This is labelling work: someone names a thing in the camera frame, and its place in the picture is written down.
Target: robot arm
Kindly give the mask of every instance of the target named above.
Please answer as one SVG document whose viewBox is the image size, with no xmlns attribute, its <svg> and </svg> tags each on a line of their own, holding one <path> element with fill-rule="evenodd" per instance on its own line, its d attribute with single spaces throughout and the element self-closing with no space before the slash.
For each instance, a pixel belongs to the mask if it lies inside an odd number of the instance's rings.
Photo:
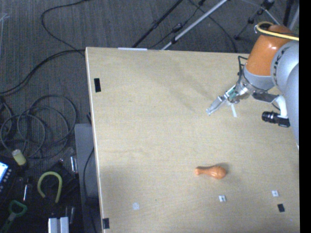
<svg viewBox="0 0 311 233">
<path fill-rule="evenodd" d="M 207 113 L 211 115 L 224 104 L 235 104 L 249 96 L 268 103 L 276 102 L 280 113 L 263 112 L 262 119 L 283 127 L 291 124 L 299 146 L 299 39 L 291 37 L 292 32 L 284 26 L 264 22 L 256 27 L 260 26 L 273 35 L 258 38 L 246 64 L 240 67 L 236 84 L 218 96 Z M 268 93 L 274 86 L 281 95 Z"/>
</svg>

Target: yellow cable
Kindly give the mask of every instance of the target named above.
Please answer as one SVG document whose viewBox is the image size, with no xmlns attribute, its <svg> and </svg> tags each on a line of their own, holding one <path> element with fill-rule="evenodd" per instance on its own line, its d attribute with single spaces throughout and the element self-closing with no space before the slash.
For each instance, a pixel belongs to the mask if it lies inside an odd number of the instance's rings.
<svg viewBox="0 0 311 233">
<path fill-rule="evenodd" d="M 58 173 L 53 172 L 53 171 L 49 171 L 49 172 L 45 172 L 44 174 L 42 174 L 41 177 L 39 178 L 38 185 L 37 185 L 38 192 L 43 198 L 45 198 L 45 194 L 41 190 L 41 183 L 42 183 L 43 179 L 48 175 L 54 175 L 58 178 L 58 190 L 57 190 L 57 195 L 56 195 L 56 199 L 55 199 L 55 203 L 58 203 L 59 198 L 60 198 L 60 193 L 62 190 L 62 186 L 63 186 L 63 179 Z"/>
<path fill-rule="evenodd" d="M 268 34 L 271 36 L 276 36 L 276 37 L 281 37 L 281 38 L 286 38 L 286 39 L 290 39 L 290 40 L 295 40 L 295 41 L 299 41 L 299 37 L 295 37 L 295 36 L 290 36 L 287 34 L 281 34 L 281 33 L 276 33 L 276 32 L 272 32 L 272 31 L 268 31 L 268 30 L 264 30 L 262 29 L 260 26 L 262 24 L 270 24 L 273 25 L 273 23 L 271 22 L 267 22 L 267 21 L 263 21 L 263 22 L 259 22 L 256 26 L 255 26 L 255 30 L 264 33 L 264 34 Z"/>
</svg>

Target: yellow clamp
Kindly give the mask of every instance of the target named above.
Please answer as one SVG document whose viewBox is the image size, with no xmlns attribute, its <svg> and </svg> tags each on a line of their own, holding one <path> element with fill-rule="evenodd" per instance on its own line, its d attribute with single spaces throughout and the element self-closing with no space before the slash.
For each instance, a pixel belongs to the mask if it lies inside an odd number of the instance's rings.
<svg viewBox="0 0 311 233">
<path fill-rule="evenodd" d="M 45 198 L 45 194 L 41 190 L 41 183 L 42 183 L 43 179 L 48 175 L 54 175 L 58 178 L 58 190 L 57 190 L 57 195 L 56 195 L 56 199 L 55 199 L 55 203 L 58 203 L 59 198 L 60 198 L 60 193 L 62 190 L 62 186 L 63 186 L 63 179 L 58 173 L 53 172 L 53 171 L 49 171 L 49 172 L 45 172 L 44 174 L 42 174 L 41 177 L 39 178 L 38 185 L 37 185 L 38 192 L 43 198 Z"/>
</svg>

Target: metal pole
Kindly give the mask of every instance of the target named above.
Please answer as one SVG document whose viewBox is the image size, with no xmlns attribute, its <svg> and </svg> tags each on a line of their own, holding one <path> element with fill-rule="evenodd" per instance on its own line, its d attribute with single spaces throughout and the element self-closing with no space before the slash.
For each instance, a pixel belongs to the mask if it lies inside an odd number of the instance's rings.
<svg viewBox="0 0 311 233">
<path fill-rule="evenodd" d="M 133 48 L 137 47 L 139 43 L 141 43 L 154 29 L 156 29 L 159 24 L 182 2 L 183 0 L 177 0 L 174 5 L 169 8 L 164 15 L 162 15 L 155 23 L 153 23 L 152 27 L 137 41 L 133 44 Z"/>
<path fill-rule="evenodd" d="M 298 5 L 298 8 L 296 10 L 296 13 L 293 17 L 293 20 L 292 22 L 290 23 L 290 26 L 289 26 L 289 29 L 290 30 L 293 30 L 294 29 L 294 26 L 296 25 L 296 22 L 299 20 L 299 5 Z"/>
<path fill-rule="evenodd" d="M 285 10 L 285 16 L 283 19 L 283 24 L 284 26 L 288 26 L 288 20 L 290 17 L 290 13 L 291 13 L 291 9 L 292 9 L 292 5 L 294 4 L 294 0 L 286 0 L 286 10 Z"/>
<path fill-rule="evenodd" d="M 185 35 L 188 31 L 190 31 L 192 28 L 194 28 L 197 24 L 199 24 L 201 21 L 203 21 L 206 17 L 208 17 L 210 14 L 212 14 L 215 10 L 217 10 L 219 7 L 221 7 L 227 1 L 229 1 L 229 0 L 221 0 L 218 4 L 216 4 L 213 8 L 211 8 L 209 11 L 207 11 L 204 15 L 202 15 L 193 24 L 191 24 L 189 27 L 187 27 L 183 32 L 181 32 L 179 35 L 177 35 L 173 39 L 173 41 L 171 41 L 164 48 L 162 48 L 162 50 L 167 49 L 170 45 L 172 45 L 172 42 L 176 42 L 178 39 L 180 39 L 183 35 Z"/>
</svg>

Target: green tool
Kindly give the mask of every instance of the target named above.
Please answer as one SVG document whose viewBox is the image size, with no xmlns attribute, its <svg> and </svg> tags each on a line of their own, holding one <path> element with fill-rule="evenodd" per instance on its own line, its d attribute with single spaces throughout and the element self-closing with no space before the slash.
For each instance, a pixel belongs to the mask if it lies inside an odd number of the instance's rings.
<svg viewBox="0 0 311 233">
<path fill-rule="evenodd" d="M 14 219 L 20 216 L 23 216 L 27 211 L 27 206 L 16 201 L 16 200 L 12 200 L 9 203 L 9 217 L 6 220 L 6 222 L 4 223 L 3 227 L 0 230 L 0 233 L 7 233 L 9 228 L 11 227 L 11 224 L 13 223 Z"/>
</svg>

